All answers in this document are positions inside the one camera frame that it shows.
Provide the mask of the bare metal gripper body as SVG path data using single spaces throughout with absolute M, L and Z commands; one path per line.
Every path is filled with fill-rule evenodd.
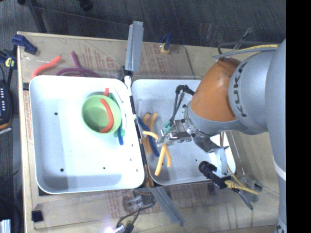
M 192 141 L 197 136 L 197 131 L 188 116 L 183 119 L 170 119 L 167 130 L 167 139 L 179 143 Z

